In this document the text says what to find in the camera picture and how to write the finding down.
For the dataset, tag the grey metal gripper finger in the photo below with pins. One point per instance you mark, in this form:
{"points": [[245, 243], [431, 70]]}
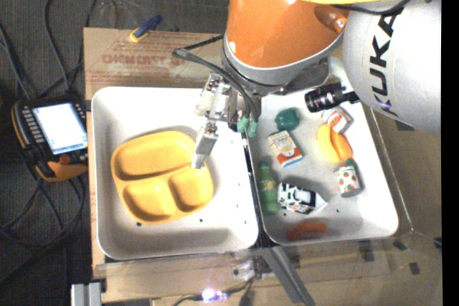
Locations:
{"points": [[203, 148]]}

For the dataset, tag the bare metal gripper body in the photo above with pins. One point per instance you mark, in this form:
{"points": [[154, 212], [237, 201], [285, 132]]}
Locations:
{"points": [[220, 102]]}

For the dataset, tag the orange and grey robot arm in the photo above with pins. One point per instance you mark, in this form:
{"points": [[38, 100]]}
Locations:
{"points": [[283, 21]]}

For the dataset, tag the yellow divided plate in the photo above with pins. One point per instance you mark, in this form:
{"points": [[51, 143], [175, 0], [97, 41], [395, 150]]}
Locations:
{"points": [[157, 168]]}

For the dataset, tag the white plastic tray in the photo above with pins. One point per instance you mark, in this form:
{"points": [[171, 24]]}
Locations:
{"points": [[362, 218], [222, 197]]}

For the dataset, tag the dark green bell pepper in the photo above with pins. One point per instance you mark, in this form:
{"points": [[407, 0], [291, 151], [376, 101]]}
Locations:
{"points": [[287, 119]]}

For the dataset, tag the green plastic bottle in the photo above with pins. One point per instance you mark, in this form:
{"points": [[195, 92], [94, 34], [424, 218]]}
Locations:
{"points": [[268, 190]]}

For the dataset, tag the white orange and blue carton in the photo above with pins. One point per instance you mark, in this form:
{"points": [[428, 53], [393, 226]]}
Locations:
{"points": [[284, 148]]}

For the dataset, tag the brown cardboard board red print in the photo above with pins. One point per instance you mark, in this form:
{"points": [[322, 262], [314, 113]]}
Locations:
{"points": [[143, 61]]}

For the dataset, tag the black and white milk carton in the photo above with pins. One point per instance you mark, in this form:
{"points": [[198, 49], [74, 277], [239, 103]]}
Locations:
{"points": [[295, 198]]}

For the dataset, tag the yellow banana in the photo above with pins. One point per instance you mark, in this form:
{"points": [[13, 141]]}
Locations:
{"points": [[325, 145]]}

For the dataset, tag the small red and white carton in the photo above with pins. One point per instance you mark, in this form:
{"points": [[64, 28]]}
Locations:
{"points": [[338, 120]]}

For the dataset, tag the orange carrot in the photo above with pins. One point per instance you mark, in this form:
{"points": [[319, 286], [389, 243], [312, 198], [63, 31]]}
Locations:
{"points": [[342, 147]]}

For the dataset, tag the red sausage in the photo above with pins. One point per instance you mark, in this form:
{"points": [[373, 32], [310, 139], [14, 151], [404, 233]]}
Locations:
{"points": [[306, 230]]}

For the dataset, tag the white can with orange print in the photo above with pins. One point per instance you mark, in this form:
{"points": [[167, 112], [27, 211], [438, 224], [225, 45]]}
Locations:
{"points": [[348, 181]]}

